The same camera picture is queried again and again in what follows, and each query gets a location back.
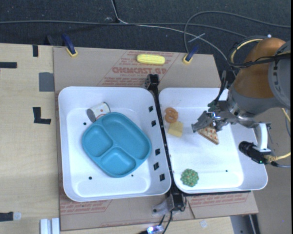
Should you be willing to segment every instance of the hole in bin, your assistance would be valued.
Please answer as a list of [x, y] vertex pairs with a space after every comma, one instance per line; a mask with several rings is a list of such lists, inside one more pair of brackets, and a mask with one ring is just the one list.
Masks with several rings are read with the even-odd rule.
[[160, 166], [159, 166], [158, 162], [156, 162], [156, 163], [153, 165], [154, 170], [157, 170], [159, 167], [160, 167]]
[[163, 181], [165, 179], [165, 174], [160, 175], [160, 181]]

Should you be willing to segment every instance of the blue plate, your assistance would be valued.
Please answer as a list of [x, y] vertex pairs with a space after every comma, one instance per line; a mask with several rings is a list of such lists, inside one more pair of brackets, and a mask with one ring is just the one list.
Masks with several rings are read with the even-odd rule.
[[108, 113], [98, 118], [83, 134], [87, 155], [109, 176], [124, 177], [150, 155], [151, 141], [128, 117]]

